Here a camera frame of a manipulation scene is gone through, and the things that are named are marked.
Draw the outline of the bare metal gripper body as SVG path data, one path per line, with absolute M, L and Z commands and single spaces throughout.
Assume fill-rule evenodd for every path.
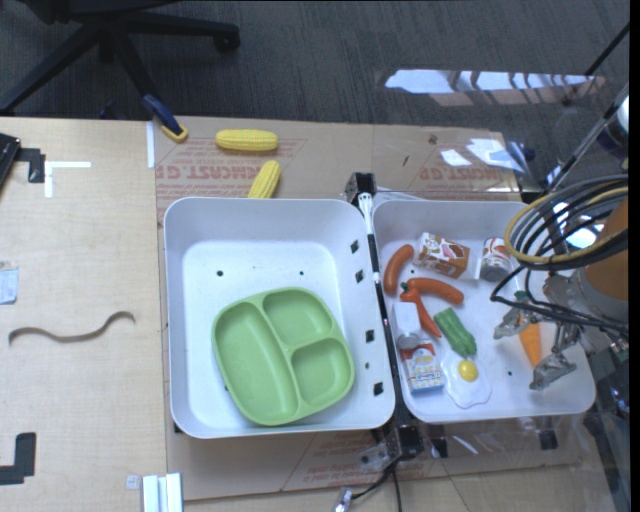
M 611 349 L 619 358 L 629 350 L 629 303 L 598 291 L 584 272 L 548 277 L 543 292 L 551 303 L 578 316 L 577 340 L 587 353 Z

